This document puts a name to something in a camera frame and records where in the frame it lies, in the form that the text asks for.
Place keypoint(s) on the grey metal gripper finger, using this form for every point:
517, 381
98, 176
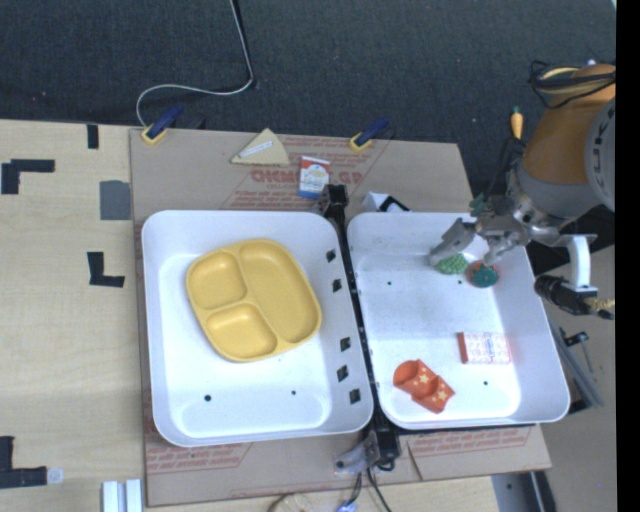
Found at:
497, 250
452, 242

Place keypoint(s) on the orange fries box with stars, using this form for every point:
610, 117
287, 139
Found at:
425, 385

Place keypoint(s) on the thin black rod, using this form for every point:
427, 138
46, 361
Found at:
356, 300

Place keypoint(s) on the small orange carrot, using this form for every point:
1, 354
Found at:
517, 122

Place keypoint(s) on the yellow cheese wedge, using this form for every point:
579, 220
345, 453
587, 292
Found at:
265, 152

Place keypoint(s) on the black cylinder on white bracket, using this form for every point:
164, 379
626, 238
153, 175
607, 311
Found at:
580, 265

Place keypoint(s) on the white and black small carton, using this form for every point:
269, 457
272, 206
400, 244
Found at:
375, 201

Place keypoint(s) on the yellow divided plate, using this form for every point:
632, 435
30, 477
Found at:
270, 280

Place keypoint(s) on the teal and orange round toy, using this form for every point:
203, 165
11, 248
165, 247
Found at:
482, 276

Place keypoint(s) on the green grapes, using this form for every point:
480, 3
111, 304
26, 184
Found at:
452, 265

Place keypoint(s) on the brown cardboard board red print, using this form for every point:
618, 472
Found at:
210, 185

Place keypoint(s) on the red and white packet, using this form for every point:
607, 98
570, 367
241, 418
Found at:
485, 347

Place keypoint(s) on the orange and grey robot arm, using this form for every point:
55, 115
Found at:
560, 145

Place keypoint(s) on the white plastic tray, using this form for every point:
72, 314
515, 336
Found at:
250, 400
425, 320

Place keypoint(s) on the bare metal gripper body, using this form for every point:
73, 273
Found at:
505, 222

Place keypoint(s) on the red white blue carton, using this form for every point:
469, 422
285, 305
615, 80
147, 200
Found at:
314, 177

